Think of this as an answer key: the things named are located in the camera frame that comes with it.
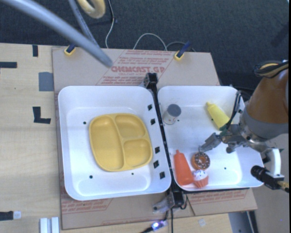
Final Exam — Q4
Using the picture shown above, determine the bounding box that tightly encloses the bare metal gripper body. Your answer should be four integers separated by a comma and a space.
220, 124, 274, 152

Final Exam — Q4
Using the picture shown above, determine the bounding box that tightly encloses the white plastic tray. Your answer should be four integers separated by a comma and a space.
57, 85, 173, 201
157, 85, 265, 192

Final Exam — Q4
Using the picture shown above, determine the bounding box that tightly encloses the black cylinder on white bracket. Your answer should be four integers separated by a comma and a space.
250, 148, 286, 190

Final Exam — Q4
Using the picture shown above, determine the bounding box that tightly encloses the yellow squeeze bottle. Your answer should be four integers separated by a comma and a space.
206, 101, 231, 131

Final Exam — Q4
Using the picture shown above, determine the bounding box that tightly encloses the brown cardboard board, red print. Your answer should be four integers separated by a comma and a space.
51, 47, 258, 230

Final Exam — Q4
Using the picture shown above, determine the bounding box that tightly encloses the white-topped orange cupcake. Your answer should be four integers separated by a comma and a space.
192, 169, 210, 189

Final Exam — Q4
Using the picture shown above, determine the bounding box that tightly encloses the orange squeeze bottle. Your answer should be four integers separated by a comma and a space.
173, 150, 194, 186

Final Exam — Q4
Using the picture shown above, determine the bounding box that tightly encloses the black block with thin wires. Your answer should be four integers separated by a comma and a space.
145, 72, 159, 90
171, 189, 185, 207

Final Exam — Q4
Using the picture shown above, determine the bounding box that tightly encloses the brown sprinkled doughnut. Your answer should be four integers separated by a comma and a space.
191, 151, 211, 171

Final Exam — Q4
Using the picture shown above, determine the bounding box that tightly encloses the yellow divided plate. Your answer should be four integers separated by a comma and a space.
88, 113, 154, 173

